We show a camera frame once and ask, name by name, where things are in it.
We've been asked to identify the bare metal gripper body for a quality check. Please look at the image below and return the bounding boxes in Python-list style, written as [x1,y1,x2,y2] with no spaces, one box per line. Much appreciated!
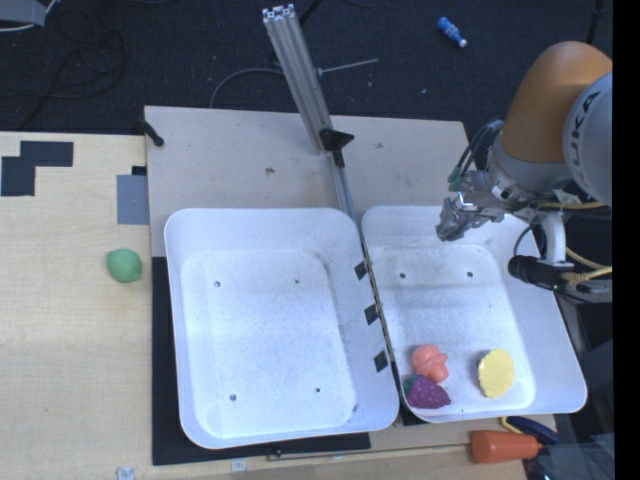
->
[458,168,535,230]

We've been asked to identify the white plastic tray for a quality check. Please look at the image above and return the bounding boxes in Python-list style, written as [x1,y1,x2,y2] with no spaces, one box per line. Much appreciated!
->
[360,204,589,425]
[163,207,402,451]

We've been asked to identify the thin black and white rod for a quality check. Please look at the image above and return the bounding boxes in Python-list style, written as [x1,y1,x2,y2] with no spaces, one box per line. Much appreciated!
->
[329,150,403,405]

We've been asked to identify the black block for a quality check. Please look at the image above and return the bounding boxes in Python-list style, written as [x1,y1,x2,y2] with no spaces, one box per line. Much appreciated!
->
[318,127,356,167]

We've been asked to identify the orange toy figure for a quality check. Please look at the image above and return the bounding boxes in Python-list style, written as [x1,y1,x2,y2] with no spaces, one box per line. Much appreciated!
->
[410,343,450,384]

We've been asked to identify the yellow round biscuit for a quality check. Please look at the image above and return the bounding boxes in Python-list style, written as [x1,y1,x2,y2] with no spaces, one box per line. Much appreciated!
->
[476,347,517,400]

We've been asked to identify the purple grapes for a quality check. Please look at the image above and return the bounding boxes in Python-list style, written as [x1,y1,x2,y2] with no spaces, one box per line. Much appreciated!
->
[402,373,452,410]

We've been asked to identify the blue and white bottle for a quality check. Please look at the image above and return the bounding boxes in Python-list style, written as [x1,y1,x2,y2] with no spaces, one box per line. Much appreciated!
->
[435,16,469,49]

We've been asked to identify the green lime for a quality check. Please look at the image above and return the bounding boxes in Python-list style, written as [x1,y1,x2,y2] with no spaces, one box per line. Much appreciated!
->
[105,247,144,284]

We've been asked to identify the black cylinder on white bracket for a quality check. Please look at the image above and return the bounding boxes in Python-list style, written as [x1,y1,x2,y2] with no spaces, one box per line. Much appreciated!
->
[507,211,576,292]

